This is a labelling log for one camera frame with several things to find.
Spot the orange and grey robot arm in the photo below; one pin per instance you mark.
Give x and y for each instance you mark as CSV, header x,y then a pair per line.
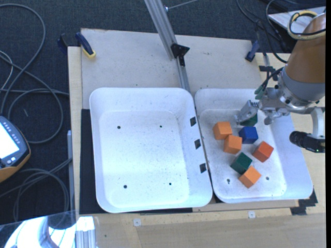
x,y
307,58

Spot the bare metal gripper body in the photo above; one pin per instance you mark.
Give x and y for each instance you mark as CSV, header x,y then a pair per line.
x,y
274,99

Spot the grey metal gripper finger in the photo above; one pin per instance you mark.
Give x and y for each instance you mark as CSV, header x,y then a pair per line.
x,y
245,114
271,116

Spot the black cylinder on white bracket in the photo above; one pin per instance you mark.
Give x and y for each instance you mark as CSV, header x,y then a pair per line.
x,y
306,139

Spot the white plastic tray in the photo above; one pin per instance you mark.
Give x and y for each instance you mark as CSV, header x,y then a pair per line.
x,y
144,151
289,169

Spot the dark orange cube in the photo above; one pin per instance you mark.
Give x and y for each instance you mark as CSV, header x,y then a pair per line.
x,y
263,152

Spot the green cube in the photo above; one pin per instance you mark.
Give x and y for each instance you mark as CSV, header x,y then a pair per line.
x,y
241,163
251,121

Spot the blue cube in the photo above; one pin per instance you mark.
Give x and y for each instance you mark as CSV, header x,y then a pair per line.
x,y
248,135

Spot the pale flat board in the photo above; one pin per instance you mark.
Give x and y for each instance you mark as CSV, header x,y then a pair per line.
x,y
129,61

